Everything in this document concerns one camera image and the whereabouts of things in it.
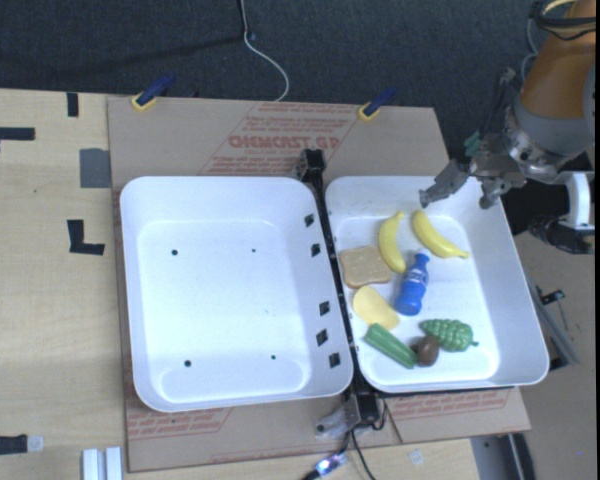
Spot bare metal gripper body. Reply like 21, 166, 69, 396
467, 126, 565, 195

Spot yellow banana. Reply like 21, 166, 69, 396
377, 210, 408, 275
411, 209, 471, 261

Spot white plastic tray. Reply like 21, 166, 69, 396
324, 174, 551, 395
119, 175, 356, 414

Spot blue bottle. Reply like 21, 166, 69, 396
393, 252, 432, 317

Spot tan bread slice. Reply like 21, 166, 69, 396
338, 245, 394, 290

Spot yellow potato crisp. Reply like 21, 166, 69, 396
351, 284, 401, 332

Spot green grapes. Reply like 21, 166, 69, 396
419, 318, 480, 354

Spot brown mushroom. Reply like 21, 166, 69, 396
409, 334, 442, 368

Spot green cucumber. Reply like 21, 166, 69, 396
363, 322, 418, 370

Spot brown cardboard board red print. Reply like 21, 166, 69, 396
105, 95, 532, 474

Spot black cylinder on white bracket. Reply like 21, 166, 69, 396
526, 169, 596, 256

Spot black block with thin wires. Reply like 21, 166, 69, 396
296, 148, 328, 184
350, 390, 382, 428

